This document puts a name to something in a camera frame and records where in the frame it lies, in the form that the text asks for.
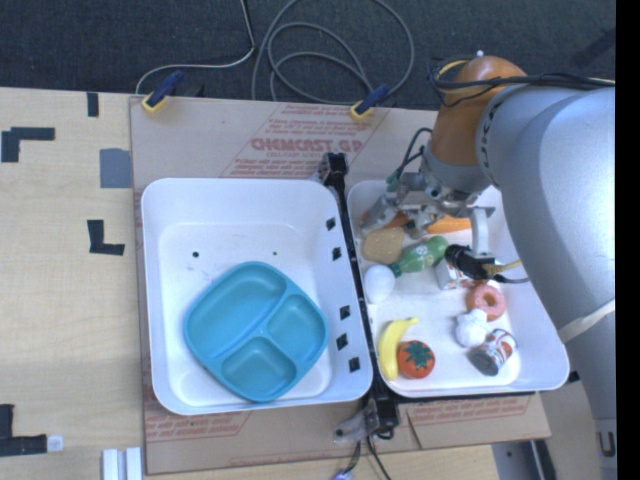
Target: dark background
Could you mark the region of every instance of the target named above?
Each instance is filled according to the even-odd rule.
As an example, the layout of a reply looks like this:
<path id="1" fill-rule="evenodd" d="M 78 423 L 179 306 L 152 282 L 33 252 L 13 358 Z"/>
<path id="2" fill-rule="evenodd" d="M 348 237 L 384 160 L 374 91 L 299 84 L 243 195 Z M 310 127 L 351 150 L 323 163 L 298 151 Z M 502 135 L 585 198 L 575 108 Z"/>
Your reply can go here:
<path id="1" fill-rule="evenodd" d="M 259 47 L 292 0 L 246 0 Z M 381 0 L 406 23 L 415 61 L 387 104 L 437 109 L 426 73 L 434 60 L 482 50 L 529 74 L 569 72 L 615 79 L 616 0 Z M 278 20 L 313 22 L 342 37 L 372 86 L 395 86 L 409 66 L 398 22 L 371 0 L 301 0 Z M 0 0 L 0 86 L 134 93 L 145 73 L 170 64 L 221 64 L 250 47 L 240 0 Z M 322 51 L 350 61 L 326 34 L 289 29 L 274 40 L 277 58 Z M 251 99 L 254 54 L 228 69 L 187 69 L 187 80 L 215 98 Z M 255 97 L 273 99 L 267 59 Z M 146 78 L 141 92 L 173 69 Z M 299 88 L 330 101 L 366 95 L 351 71 L 298 57 L 281 71 Z M 276 98 L 308 101 L 276 82 Z"/>

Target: blue plate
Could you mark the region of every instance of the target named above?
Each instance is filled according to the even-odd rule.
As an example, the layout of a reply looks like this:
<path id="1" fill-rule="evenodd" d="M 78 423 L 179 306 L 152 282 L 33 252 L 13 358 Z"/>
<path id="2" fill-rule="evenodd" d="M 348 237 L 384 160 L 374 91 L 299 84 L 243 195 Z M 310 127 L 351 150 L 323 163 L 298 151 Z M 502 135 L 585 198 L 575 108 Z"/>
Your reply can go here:
<path id="1" fill-rule="evenodd" d="M 281 397 L 316 363 L 328 325 L 287 276 L 261 262 L 237 265 L 187 310 L 184 337 L 216 379 L 252 402 Z"/>

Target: pink donut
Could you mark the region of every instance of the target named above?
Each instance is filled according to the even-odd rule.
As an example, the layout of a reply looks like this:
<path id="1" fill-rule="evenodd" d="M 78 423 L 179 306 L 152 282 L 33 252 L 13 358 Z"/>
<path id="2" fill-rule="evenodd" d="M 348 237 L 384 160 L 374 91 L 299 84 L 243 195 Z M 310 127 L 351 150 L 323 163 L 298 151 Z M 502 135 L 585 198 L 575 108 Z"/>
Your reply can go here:
<path id="1" fill-rule="evenodd" d="M 502 292 L 486 283 L 472 288 L 467 294 L 466 302 L 469 311 L 473 308 L 480 308 L 484 311 L 487 314 L 488 322 L 500 318 L 507 308 L 507 302 Z"/>

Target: white tray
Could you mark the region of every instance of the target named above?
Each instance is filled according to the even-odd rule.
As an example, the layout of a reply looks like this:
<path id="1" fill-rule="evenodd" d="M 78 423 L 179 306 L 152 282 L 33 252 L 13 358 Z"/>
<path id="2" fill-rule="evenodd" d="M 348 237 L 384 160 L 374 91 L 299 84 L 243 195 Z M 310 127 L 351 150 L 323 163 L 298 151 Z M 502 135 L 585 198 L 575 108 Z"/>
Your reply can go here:
<path id="1" fill-rule="evenodd" d="M 361 275 L 373 263 L 359 253 L 363 236 L 358 222 L 384 192 L 384 181 L 364 181 L 355 185 L 348 194 L 358 263 Z M 495 207 L 489 219 L 490 249 L 496 258 L 508 263 L 517 258 L 511 236 L 504 219 L 500 193 L 487 189 L 476 203 Z M 450 244 L 471 245 L 471 231 L 457 231 L 443 235 Z M 405 245 L 412 243 L 405 238 Z M 522 268 L 509 270 L 508 277 L 526 277 Z M 569 361 L 564 345 L 530 283 L 501 284 L 500 290 L 507 301 L 507 312 L 494 322 L 493 328 L 511 332 L 518 350 L 505 363 L 495 377 L 480 373 L 466 356 L 468 349 L 455 339 L 456 317 L 466 311 L 464 297 L 467 290 L 441 290 L 432 268 L 422 272 L 403 274 L 396 280 L 391 296 L 380 304 L 367 304 L 367 312 L 374 343 L 386 325 L 393 319 L 417 316 L 419 323 L 410 327 L 404 340 L 418 339 L 433 350 L 434 370 L 423 379 L 387 381 L 396 393 L 410 398 L 430 398 L 479 394 L 543 391 L 560 387 L 569 374 Z"/>
<path id="2" fill-rule="evenodd" d="M 351 264 L 332 193 L 307 180 L 161 179 L 142 196 L 154 392 L 168 410 L 210 414 L 355 400 L 372 366 Z M 265 403 L 233 394 L 189 351 L 190 303 L 231 267 L 262 261 L 323 311 L 329 341 L 289 392 Z"/>

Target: green bottle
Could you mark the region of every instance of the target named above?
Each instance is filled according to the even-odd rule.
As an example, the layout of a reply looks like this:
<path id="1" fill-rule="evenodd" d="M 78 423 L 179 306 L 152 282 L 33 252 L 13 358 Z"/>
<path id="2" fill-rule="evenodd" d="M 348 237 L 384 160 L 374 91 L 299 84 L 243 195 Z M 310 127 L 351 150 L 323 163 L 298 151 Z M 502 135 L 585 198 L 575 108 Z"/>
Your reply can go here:
<path id="1" fill-rule="evenodd" d="M 449 242 L 446 238 L 439 235 L 434 236 L 426 242 L 408 247 L 402 253 L 400 261 L 392 263 L 389 268 L 396 277 L 407 272 L 420 272 L 444 258 L 447 247 L 449 247 Z"/>

